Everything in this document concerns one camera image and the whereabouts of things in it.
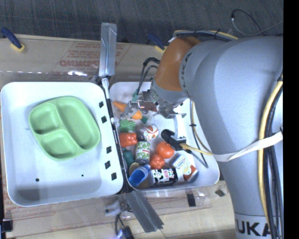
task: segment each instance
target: white tray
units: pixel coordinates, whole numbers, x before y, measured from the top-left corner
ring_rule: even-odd
[[[113,84],[110,88],[110,97],[111,101],[118,101],[121,103],[127,103],[131,100],[132,94],[137,89],[139,83],[138,82],[117,82]],[[146,91],[150,88],[150,82],[144,82],[141,91]],[[115,107],[112,104],[113,114],[114,114],[114,120],[117,125],[118,131],[120,127],[120,115],[121,111]],[[186,113],[186,116],[184,118],[178,119],[178,132],[182,132],[182,135],[179,136],[185,136],[187,139],[187,144],[193,147],[197,147],[193,134],[192,129],[189,126],[190,123],[190,100],[187,99],[182,106],[179,106],[175,111],[179,114]],[[195,123],[197,124],[197,132],[201,138],[201,140],[206,143],[205,136],[203,134],[203,131],[201,127],[199,126],[197,114],[194,113],[194,119]],[[141,122],[140,120],[134,120],[136,122],[136,128],[142,128],[143,126],[149,125],[154,123],[159,130],[159,134],[164,129],[169,129],[173,132],[175,132],[175,126],[174,126],[174,120],[173,119],[165,119],[162,115],[154,116],[153,119],[150,119],[147,121],[146,124]],[[150,152],[154,153],[156,146],[159,142],[163,141],[163,139],[159,136],[157,138],[154,138],[150,141]],[[131,151],[134,151],[133,147],[128,147],[127,149],[130,149]],[[196,187],[203,187],[203,186],[211,186],[218,182],[219,180],[219,168],[217,161],[213,156],[210,155],[204,155],[204,158],[208,164],[208,168],[203,166],[196,158],[194,158],[192,155],[185,151],[178,151],[177,153],[180,153],[196,167],[196,169],[199,171],[199,175],[197,179],[191,183],[187,183],[183,180],[183,178],[179,178],[178,182],[173,184],[172,186],[166,186],[166,187],[159,187],[159,188],[146,188],[146,189],[138,189],[134,188],[135,190],[142,190],[142,191],[162,191],[162,190],[168,190],[168,189],[188,189],[188,188],[196,188]]]
[[[100,128],[101,141],[87,153],[55,161],[37,143],[28,115],[37,104],[60,96],[75,96],[89,108]],[[0,101],[7,192],[13,202],[36,206],[109,196],[121,190],[123,175],[104,92],[99,86],[13,82],[2,88]]]

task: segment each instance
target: gray robot arm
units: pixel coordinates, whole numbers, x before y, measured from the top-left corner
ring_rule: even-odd
[[[212,152],[222,155],[237,152],[259,139],[266,103],[277,80],[282,80],[282,71],[282,37],[248,37],[229,42],[211,40],[195,43],[182,57],[178,71],[181,90],[165,88],[161,79],[155,77],[151,92],[156,98],[157,111],[166,118],[183,100],[190,98],[194,101],[199,123]],[[276,96],[267,136],[279,131],[282,125],[281,89]],[[272,199],[272,204],[268,209],[273,210],[270,216],[271,221],[277,221],[275,224],[268,224],[268,210],[264,212],[264,193],[260,193],[258,179],[259,151],[229,162],[218,162],[233,203],[237,239],[284,236],[283,142],[270,147],[269,154],[271,160],[267,163],[269,159],[266,158],[265,162],[269,174],[265,180],[270,184],[267,197]],[[271,170],[272,162],[276,163],[275,171]],[[271,186],[271,173],[279,175],[279,185],[275,188]],[[278,213],[274,201],[277,187],[280,194],[280,204],[276,203],[279,204]]]

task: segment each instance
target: red toy tomato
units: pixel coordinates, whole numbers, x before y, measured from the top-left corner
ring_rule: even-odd
[[[165,165],[165,159],[158,154],[154,154],[150,158],[149,165],[151,169],[161,169]]]
[[[157,145],[156,152],[162,158],[170,158],[174,155],[175,150],[170,146],[169,143],[162,141]]]

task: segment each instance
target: white strap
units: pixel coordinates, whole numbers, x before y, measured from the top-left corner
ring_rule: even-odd
[[[219,162],[228,162],[232,159],[241,157],[242,155],[245,155],[249,152],[259,150],[259,149],[264,149],[269,146],[275,145],[276,143],[280,142],[283,140],[283,133],[281,131],[275,133],[274,135],[258,140],[249,146],[243,148],[242,150],[234,153],[228,153],[228,154],[214,154],[214,157],[217,161]]]

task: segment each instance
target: toy tomato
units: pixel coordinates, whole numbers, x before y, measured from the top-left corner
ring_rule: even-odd
[[[150,158],[149,165],[151,169],[161,169],[165,165],[165,159],[158,154],[154,154]]]
[[[120,133],[120,144],[121,147],[127,147],[137,144],[136,133]]]
[[[162,141],[157,145],[156,152],[163,158],[170,158],[174,155],[175,150],[170,146],[169,143]]]

